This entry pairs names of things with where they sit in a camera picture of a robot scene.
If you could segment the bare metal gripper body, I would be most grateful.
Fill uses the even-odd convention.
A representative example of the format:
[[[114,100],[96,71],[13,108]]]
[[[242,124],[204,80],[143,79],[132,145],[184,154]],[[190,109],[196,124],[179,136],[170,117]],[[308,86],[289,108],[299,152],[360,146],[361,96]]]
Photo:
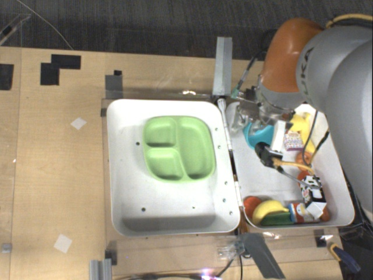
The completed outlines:
[[[237,99],[240,101],[238,112],[249,123],[275,125],[279,120],[289,123],[294,116],[294,110],[269,102],[258,87],[239,92]]]

